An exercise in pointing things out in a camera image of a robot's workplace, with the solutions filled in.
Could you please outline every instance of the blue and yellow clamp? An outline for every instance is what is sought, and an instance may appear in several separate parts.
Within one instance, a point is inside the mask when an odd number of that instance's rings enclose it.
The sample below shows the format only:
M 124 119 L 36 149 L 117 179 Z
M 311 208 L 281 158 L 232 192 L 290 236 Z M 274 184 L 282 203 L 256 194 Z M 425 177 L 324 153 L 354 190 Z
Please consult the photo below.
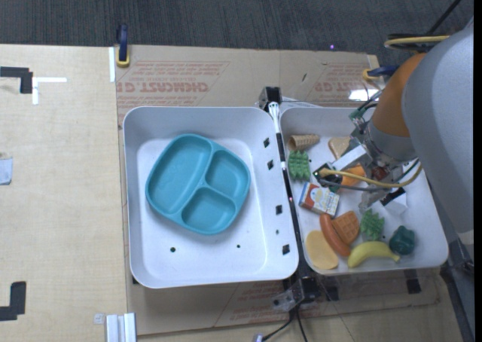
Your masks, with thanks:
M 130 64 L 129 49 L 127 48 L 127 25 L 120 24 L 117 28 L 116 40 L 119 45 L 115 54 L 115 63 L 120 68 L 126 68 Z

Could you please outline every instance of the light blue object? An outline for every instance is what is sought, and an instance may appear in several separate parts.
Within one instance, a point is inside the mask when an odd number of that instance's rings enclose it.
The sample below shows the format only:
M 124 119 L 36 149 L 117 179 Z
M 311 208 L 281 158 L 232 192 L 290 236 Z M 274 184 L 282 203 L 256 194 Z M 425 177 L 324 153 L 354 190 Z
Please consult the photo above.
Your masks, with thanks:
M 251 176 L 233 152 L 206 137 L 183 134 L 160 154 L 145 185 L 153 210 L 199 234 L 218 234 L 238 215 Z

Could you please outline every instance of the small food box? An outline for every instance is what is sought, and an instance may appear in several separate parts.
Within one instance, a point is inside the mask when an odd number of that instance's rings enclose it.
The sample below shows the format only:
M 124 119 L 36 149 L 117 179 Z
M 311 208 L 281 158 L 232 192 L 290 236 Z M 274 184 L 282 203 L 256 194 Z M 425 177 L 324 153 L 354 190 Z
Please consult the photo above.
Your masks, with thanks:
M 316 134 L 320 140 L 306 149 L 312 171 L 333 161 L 328 141 L 352 132 L 351 111 L 287 108 L 279 124 L 285 157 L 290 137 Z M 170 150 L 176 145 L 177 151 Z M 275 124 L 257 107 L 132 109 L 124 118 L 124 152 L 130 267 L 149 288 L 281 280 L 296 271 L 300 255 L 322 275 L 436 267 L 447 259 L 447 241 L 422 172 L 404 187 L 404 212 L 394 214 L 379 202 L 372 206 L 384 217 L 382 241 L 387 243 L 401 225 L 414 230 L 412 254 L 398 263 L 374 258 L 348 268 L 340 258 L 335 268 L 317 268 L 304 241 L 311 231 L 320 231 L 319 214 L 298 205 L 305 182 L 289 179 L 303 247 L 298 249 Z M 167 192 L 159 191 L 156 180 L 169 181 L 166 169 L 173 184 Z M 316 184 L 313 175 L 310 182 Z M 360 219 L 361 192 L 337 194 L 328 213 L 336 217 L 353 210 Z M 204 219 L 212 210 L 221 212 L 218 218 Z M 361 241 L 359 237 L 353 245 Z

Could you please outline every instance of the orange waffle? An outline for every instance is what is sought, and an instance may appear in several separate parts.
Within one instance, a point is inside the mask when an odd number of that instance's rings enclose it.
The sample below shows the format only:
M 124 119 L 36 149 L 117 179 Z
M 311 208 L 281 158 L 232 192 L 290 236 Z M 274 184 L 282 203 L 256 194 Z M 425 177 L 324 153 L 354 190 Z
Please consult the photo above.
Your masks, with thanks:
M 348 211 L 337 216 L 331 223 L 345 244 L 351 244 L 360 231 L 360 223 L 353 211 Z

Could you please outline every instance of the light wood surface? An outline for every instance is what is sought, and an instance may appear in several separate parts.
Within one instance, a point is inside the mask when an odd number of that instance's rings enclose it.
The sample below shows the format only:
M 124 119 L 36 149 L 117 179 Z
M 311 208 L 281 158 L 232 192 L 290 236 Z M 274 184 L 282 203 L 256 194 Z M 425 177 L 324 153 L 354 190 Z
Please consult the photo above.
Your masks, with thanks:
M 0 78 L 0 151 L 14 159 L 0 186 L 0 306 L 27 282 L 26 313 L 0 322 L 0 340 L 100 341 L 96 314 L 127 312 L 121 168 L 115 85 L 108 48 L 0 46 L 0 66 L 29 67 L 39 104 Z M 310 342 L 461 341 L 444 282 L 430 305 L 304 319 Z M 143 336 L 172 342 L 251 341 L 280 323 Z M 302 341 L 296 321 L 273 341 Z

